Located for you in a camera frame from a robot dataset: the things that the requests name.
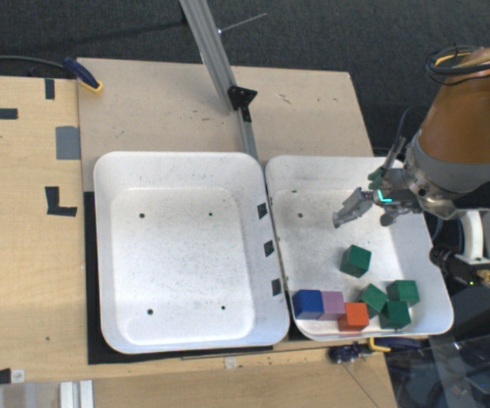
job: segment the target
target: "teal light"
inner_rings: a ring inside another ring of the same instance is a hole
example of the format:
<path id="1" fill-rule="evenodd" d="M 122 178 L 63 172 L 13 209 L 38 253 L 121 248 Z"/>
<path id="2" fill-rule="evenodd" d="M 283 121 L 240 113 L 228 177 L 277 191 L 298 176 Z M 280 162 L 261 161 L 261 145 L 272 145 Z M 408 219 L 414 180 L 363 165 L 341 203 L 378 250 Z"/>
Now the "teal light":
<path id="1" fill-rule="evenodd" d="M 381 202 L 392 202 L 392 198 L 384 198 L 381 190 L 378 189 L 378 197 Z"/>

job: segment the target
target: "orange block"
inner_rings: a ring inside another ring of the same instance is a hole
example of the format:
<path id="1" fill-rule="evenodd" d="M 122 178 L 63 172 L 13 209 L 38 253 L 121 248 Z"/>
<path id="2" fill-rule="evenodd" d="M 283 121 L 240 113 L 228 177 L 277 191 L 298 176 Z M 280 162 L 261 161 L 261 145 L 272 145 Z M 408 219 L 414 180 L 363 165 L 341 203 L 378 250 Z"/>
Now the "orange block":
<path id="1" fill-rule="evenodd" d="M 370 324 L 368 306 L 365 303 L 345 303 L 345 314 L 339 317 L 342 332 L 360 332 Z"/>

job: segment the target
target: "empty white tray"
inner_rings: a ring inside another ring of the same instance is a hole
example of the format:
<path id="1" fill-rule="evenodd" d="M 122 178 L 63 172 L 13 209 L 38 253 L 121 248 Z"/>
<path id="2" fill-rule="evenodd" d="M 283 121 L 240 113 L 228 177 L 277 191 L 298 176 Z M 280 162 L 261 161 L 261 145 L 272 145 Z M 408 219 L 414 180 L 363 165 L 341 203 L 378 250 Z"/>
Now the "empty white tray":
<path id="1" fill-rule="evenodd" d="M 115 350 L 267 346 L 287 334 L 251 156 L 112 152 L 95 165 L 94 191 L 101 330 Z"/>
<path id="2" fill-rule="evenodd" d="M 440 270 L 430 262 L 432 247 L 422 214 L 406 214 L 382 227 L 381 207 L 361 218 L 333 226 L 333 212 L 356 188 L 368 188 L 367 176 L 383 163 L 379 157 L 278 156 L 266 166 L 283 271 L 289 294 L 299 289 L 341 291 L 355 302 L 369 283 L 385 291 L 394 280 L 415 280 L 420 302 L 410 309 L 412 323 L 397 333 L 425 336 L 446 332 L 453 323 L 453 307 Z M 372 252 L 369 271 L 361 278 L 339 270 L 349 245 Z M 336 321 L 295 319 L 297 327 L 318 341 L 356 337 L 394 336 L 381 329 L 379 317 L 360 333 L 339 331 Z"/>

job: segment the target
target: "metal pole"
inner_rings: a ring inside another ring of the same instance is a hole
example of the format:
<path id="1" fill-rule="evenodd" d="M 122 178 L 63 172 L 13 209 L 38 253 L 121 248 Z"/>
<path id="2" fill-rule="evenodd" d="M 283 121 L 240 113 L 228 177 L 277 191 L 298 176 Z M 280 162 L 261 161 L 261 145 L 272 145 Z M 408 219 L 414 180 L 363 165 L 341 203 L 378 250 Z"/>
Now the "metal pole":
<path id="1" fill-rule="evenodd" d="M 220 99 L 228 112 L 237 114 L 243 150 L 258 160 L 252 123 L 244 119 L 241 109 L 235 112 L 230 102 L 228 91 L 236 86 L 236 79 L 220 41 L 219 31 L 214 24 L 208 2 L 207 0 L 179 0 L 179 2 Z"/>

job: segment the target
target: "blue block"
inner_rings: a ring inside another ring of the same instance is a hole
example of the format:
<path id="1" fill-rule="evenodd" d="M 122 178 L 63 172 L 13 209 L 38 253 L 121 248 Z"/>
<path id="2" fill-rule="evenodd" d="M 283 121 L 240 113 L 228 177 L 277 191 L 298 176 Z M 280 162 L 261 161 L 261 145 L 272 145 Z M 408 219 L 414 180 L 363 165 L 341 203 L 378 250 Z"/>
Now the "blue block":
<path id="1" fill-rule="evenodd" d="M 298 290 L 293 296 L 296 319 L 316 320 L 324 313 L 320 290 Z"/>

